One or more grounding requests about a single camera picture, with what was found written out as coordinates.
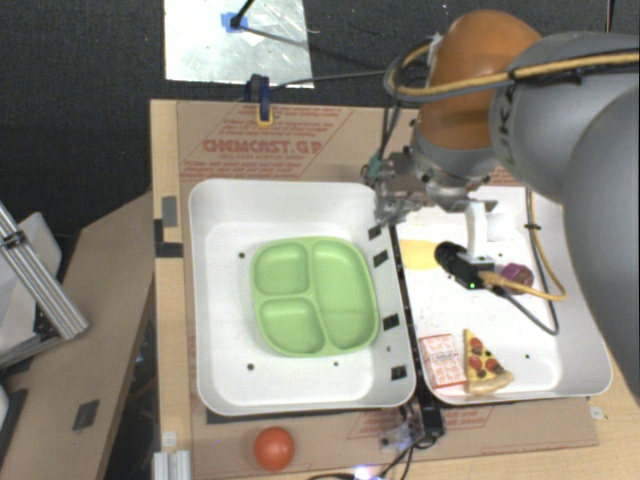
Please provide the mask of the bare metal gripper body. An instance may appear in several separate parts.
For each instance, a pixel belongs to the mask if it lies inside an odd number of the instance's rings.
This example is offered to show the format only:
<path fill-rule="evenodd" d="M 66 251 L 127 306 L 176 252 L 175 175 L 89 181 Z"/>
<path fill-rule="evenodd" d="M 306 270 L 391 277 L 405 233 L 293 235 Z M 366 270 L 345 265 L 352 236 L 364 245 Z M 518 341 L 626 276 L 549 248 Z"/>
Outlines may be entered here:
<path fill-rule="evenodd" d="M 488 181 L 497 165 L 489 150 L 406 150 L 382 162 L 371 187 L 376 196 L 395 202 L 418 200 L 418 210 L 439 207 L 447 213 L 462 213 L 474 202 L 470 194 Z"/>

